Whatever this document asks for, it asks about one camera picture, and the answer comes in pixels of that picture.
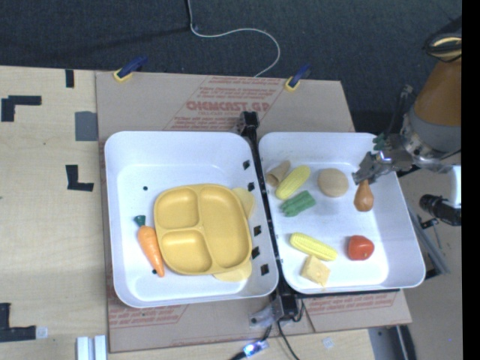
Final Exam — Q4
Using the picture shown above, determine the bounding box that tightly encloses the green beans bundle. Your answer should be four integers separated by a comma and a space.
280, 190, 317, 218

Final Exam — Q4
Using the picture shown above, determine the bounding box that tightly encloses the red tomato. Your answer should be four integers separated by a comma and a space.
346, 234, 376, 262

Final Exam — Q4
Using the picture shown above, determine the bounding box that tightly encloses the black cylinder on white bracket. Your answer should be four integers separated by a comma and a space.
418, 164, 463, 227

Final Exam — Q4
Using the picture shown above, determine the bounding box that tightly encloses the tan bread bun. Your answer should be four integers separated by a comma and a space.
316, 168, 350, 199

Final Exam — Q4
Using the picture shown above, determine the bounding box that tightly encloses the yellow corn cob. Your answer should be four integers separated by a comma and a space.
274, 164, 312, 201
289, 232, 339, 263

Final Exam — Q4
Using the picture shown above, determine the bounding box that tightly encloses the brown cardboard board red print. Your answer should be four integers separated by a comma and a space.
94, 71, 413, 354

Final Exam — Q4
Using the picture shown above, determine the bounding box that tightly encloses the yellow cheese wedge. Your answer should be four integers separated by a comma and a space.
299, 254, 332, 288

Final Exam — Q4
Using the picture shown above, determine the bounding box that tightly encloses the tan ice cream cone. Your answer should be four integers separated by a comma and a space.
265, 160, 292, 188

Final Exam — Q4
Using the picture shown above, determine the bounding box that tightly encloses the orange carrot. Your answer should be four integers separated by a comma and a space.
133, 214, 167, 278

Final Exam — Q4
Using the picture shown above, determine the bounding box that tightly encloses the thin black rod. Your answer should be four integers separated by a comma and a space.
247, 125, 292, 299

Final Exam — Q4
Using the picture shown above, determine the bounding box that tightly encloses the brown pear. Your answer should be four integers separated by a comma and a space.
352, 179, 375, 213

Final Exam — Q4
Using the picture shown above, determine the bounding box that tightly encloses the white plastic tray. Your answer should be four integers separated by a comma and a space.
257, 131, 427, 295
103, 130, 280, 309

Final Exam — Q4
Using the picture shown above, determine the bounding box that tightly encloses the yellow divided plate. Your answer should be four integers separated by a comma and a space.
152, 183, 254, 277

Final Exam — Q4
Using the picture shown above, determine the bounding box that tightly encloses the pale yellow flat piece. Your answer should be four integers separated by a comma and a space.
232, 187, 257, 218
211, 259, 254, 283

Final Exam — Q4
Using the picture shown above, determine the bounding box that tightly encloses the black block with wires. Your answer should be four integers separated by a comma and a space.
270, 292, 305, 323
238, 111, 261, 137

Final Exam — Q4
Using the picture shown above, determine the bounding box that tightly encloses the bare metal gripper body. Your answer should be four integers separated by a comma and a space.
374, 133, 453, 175

